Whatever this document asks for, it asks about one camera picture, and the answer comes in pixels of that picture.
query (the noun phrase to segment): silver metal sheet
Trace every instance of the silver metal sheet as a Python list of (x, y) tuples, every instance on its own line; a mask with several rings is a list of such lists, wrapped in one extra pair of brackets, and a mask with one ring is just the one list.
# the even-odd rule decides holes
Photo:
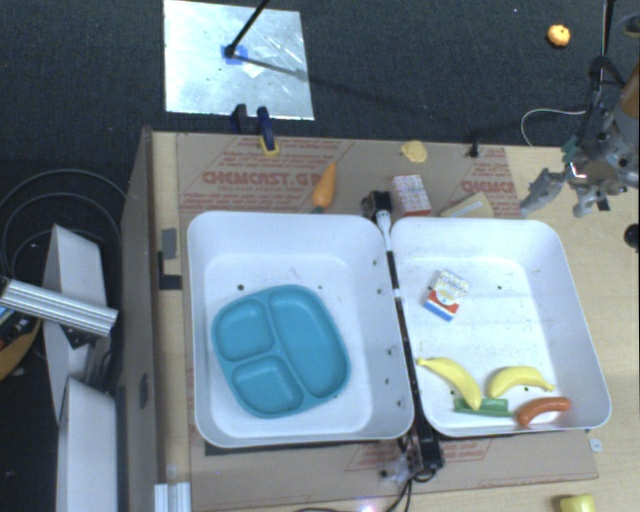
[(300, 14), (265, 9), (236, 54), (223, 55), (253, 9), (165, 0), (165, 92), (169, 112), (228, 115), (245, 103), (255, 116), (313, 120)]

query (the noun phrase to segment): black rod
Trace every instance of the black rod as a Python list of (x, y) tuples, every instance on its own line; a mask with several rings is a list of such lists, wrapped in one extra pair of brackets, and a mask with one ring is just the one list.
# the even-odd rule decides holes
[(249, 31), (249, 29), (251, 28), (251, 25), (253, 25), (255, 23), (255, 21), (258, 19), (258, 16), (260, 16), (260, 14), (262, 13), (262, 11), (264, 11), (264, 9), (267, 7), (267, 4), (270, 2), (271, 0), (262, 0), (262, 2), (260, 3), (260, 5), (256, 8), (255, 11), (253, 11), (253, 14), (251, 15), (251, 18), (249, 18), (249, 21), (247, 21), (244, 25), (244, 27), (242, 27), (242, 30), (240, 30), (240, 33), (236, 36), (236, 38), (233, 40), (233, 43), (231, 43), (230, 45), (228, 45), (225, 49), (224, 49), (224, 56), (227, 57), (228, 59), (230, 59), (231, 57), (233, 57), (233, 54), (236, 53), (236, 48), (238, 47), (238, 45), (240, 44), (240, 41), (242, 41), (242, 38), (245, 36), (245, 34)]

